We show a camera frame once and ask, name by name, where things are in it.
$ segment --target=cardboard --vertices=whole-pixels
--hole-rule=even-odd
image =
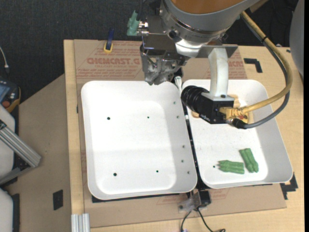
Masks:
[[[104,53],[104,43],[105,41],[97,40],[74,40],[84,207],[85,212],[90,215],[90,225],[95,228],[181,219],[184,213],[178,211],[177,203],[185,200],[186,194],[93,202],[87,186],[81,88],[90,80],[144,80],[140,60],[141,42],[114,41],[110,54]],[[229,59],[229,79],[247,79],[243,66],[237,50]],[[210,78],[208,60],[190,59],[183,67],[183,81],[201,78]],[[204,216],[286,207],[280,184],[209,189],[209,192],[212,203],[202,210]]]

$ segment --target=empty white tray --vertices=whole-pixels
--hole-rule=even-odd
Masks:
[[[195,85],[210,90],[210,80],[188,80],[183,88]],[[268,98],[264,86],[254,80],[229,80],[228,94],[238,95],[241,106],[255,104]],[[270,105],[253,111],[254,121],[272,113]],[[227,188],[286,182],[293,171],[278,125],[273,118],[252,129],[236,129],[228,124],[211,125],[192,117],[188,109],[193,143],[203,182],[210,188]],[[259,164],[259,172],[225,173],[219,170],[220,160],[243,162],[240,149],[251,148]]]
[[[172,83],[90,81],[82,88],[88,187],[101,200],[183,193],[197,174]]]

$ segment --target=yellow cable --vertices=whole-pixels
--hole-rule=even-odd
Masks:
[[[247,15],[246,12],[242,12],[241,17],[248,23],[248,25],[258,34],[258,36],[261,39],[264,39],[264,42],[268,45],[269,48],[271,48],[272,51],[274,51],[274,53],[278,56],[278,58],[281,60],[283,66],[286,69],[286,73],[287,73],[287,83],[285,88],[278,93],[277,95],[268,98],[264,101],[258,102],[256,104],[250,105],[250,106],[245,106],[245,107],[241,107],[238,109],[234,109],[234,108],[228,108],[228,107],[222,107],[220,109],[220,112],[226,114],[226,119],[232,118],[232,117],[236,117],[239,115],[244,115],[248,112],[251,112],[253,110],[259,109],[261,107],[264,107],[266,105],[269,105],[277,100],[279,100],[281,97],[285,96],[291,86],[292,86],[292,82],[293,82],[293,74],[292,74],[292,70],[290,68],[290,65],[288,63],[288,61],[285,59],[285,57],[283,56],[283,54],[277,49],[277,47],[274,45],[273,42],[271,42],[271,40],[269,38],[266,37],[266,35],[261,31],[261,29],[255,24],[255,22]]]

